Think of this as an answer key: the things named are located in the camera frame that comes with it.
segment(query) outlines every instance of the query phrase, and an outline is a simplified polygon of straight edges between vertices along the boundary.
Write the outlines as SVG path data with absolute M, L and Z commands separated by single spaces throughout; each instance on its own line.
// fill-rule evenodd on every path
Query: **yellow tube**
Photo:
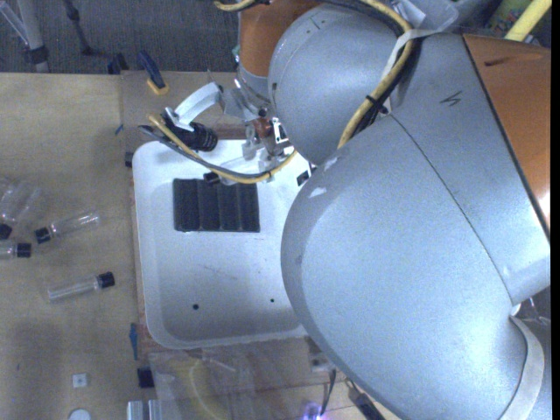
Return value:
M 507 32 L 505 39 L 522 42 L 551 6 L 552 0 L 533 0 Z

